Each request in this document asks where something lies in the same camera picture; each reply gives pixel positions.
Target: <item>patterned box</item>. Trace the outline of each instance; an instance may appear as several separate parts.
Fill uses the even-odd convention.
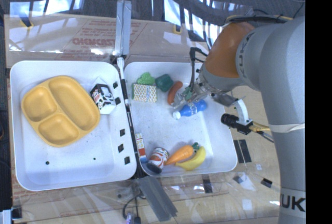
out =
[[[157,101],[157,87],[133,84],[133,99],[140,102],[156,102]]]

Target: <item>yellow divided plate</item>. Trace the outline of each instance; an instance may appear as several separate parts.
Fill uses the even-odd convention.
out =
[[[21,107],[37,134],[55,147],[79,140],[100,120],[90,94],[69,76],[53,77],[35,86],[24,95]]]

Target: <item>soup can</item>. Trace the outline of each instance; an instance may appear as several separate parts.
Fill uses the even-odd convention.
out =
[[[152,152],[152,155],[146,164],[149,170],[153,171],[154,173],[161,173],[162,168],[164,168],[164,163],[170,156],[169,152],[162,148],[156,147]]]

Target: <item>toy sausage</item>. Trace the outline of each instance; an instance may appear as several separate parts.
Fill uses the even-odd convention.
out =
[[[183,83],[181,81],[175,82],[175,84],[170,88],[167,96],[167,103],[171,105],[174,102],[175,95],[177,91],[182,88]]]

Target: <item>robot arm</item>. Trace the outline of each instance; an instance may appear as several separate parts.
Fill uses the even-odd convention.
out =
[[[226,105],[225,93],[247,85],[262,94],[281,175],[280,224],[306,222],[305,18],[258,28],[246,22],[224,27],[196,82],[180,100],[208,95]]]

